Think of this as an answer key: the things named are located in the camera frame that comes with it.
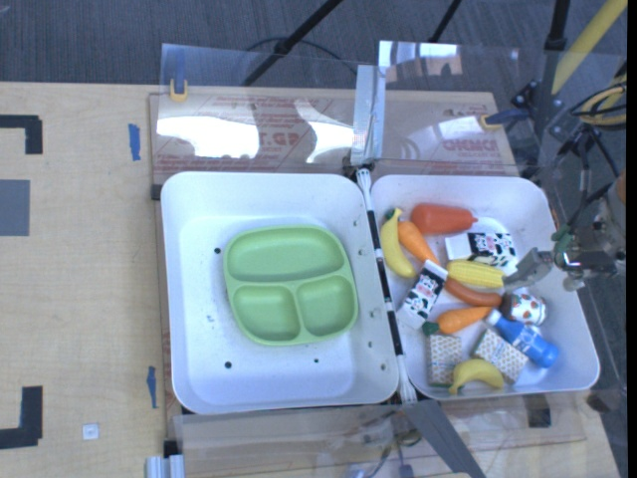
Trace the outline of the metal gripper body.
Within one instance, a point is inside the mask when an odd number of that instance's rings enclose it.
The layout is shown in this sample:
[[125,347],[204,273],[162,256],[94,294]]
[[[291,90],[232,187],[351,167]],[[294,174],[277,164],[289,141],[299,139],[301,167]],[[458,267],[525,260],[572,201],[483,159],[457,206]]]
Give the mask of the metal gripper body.
[[564,234],[557,238],[553,262],[571,277],[612,277],[623,273],[623,262],[592,234]]

